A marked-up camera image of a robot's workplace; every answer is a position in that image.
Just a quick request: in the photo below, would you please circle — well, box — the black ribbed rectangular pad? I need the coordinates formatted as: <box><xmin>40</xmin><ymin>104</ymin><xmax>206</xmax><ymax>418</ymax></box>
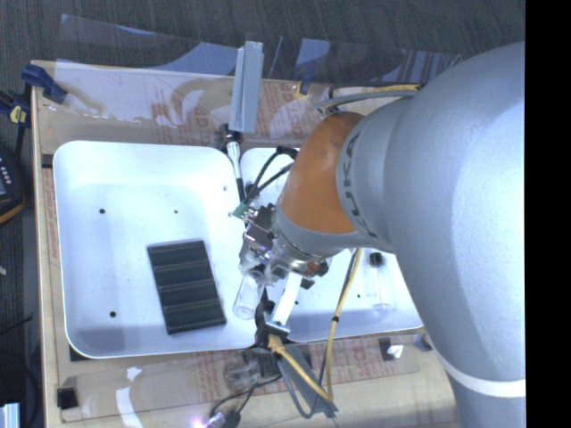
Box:
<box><xmin>146</xmin><ymin>239</ymin><xmax>228</xmax><ymax>336</ymax></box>

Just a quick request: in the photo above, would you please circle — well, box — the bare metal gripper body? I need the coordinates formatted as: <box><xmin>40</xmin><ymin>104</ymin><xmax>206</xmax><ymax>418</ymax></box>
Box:
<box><xmin>242</xmin><ymin>202</ymin><xmax>332</xmax><ymax>282</ymax></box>

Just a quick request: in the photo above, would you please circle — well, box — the clear plastic bottle, black cap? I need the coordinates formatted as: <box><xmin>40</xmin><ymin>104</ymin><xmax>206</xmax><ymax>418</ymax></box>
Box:
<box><xmin>364</xmin><ymin>251</ymin><xmax>397</xmax><ymax>315</ymax></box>

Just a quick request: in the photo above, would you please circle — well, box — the brown cardboard board, red print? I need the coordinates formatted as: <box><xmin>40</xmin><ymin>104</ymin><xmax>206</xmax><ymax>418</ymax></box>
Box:
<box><xmin>29</xmin><ymin>60</ymin><xmax>461</xmax><ymax>428</ymax></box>

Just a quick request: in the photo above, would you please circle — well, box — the clear plastic bottle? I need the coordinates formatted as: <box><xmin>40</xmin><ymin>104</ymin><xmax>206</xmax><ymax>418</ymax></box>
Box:
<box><xmin>232</xmin><ymin>268</ymin><xmax>269</xmax><ymax>322</ymax></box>
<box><xmin>364</xmin><ymin>251</ymin><xmax>397</xmax><ymax>315</ymax></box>

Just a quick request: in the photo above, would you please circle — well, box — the white plastic tray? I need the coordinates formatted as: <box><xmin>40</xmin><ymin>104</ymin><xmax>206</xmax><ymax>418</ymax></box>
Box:
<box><xmin>52</xmin><ymin>139</ymin><xmax>259</xmax><ymax>359</ymax></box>
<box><xmin>238</xmin><ymin>146</ymin><xmax>426</xmax><ymax>344</ymax></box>

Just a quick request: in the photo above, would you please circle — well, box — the thin black and white rod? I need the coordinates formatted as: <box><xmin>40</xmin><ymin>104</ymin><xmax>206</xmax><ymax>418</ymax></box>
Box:
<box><xmin>225</xmin><ymin>140</ymin><xmax>249</xmax><ymax>205</ymax></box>

